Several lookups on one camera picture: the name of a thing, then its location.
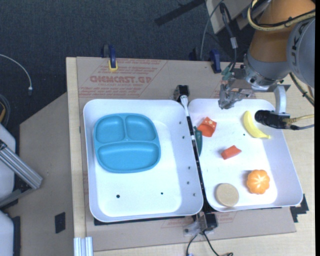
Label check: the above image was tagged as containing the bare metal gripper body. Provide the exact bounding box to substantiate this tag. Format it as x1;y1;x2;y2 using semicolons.
224;69;274;99

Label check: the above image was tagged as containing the red packet with yellow stars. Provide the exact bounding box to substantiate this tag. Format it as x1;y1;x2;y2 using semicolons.
196;116;218;138

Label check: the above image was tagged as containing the yellow banana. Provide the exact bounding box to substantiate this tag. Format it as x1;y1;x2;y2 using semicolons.
243;110;272;140

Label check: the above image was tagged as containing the dark green toy pepper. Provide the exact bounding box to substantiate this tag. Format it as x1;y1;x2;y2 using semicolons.
193;125;204;157

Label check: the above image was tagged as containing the orange carrot piece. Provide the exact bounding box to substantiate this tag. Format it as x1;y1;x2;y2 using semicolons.
220;144;243;161

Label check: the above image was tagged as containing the thin black and white rod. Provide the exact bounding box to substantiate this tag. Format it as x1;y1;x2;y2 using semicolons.
180;94;208;214

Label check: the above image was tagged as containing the white plastic tray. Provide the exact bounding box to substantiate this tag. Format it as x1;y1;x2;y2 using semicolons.
82;98;205;223
187;98;304;213

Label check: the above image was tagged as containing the orange peeled tangerine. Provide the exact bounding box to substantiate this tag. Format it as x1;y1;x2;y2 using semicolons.
246;169;271;196

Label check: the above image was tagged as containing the tan round biscuit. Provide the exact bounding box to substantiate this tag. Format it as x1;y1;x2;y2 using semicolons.
215;182;240;208

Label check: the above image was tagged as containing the brown cardboard board red print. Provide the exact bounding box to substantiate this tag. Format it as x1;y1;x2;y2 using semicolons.
76;56;297;252

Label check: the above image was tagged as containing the blue divided plate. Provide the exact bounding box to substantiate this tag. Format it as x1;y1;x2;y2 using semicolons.
93;113;161;174

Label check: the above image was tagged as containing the black cylinder on white bracket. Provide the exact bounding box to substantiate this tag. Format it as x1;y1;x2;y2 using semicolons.
254;84;292;130

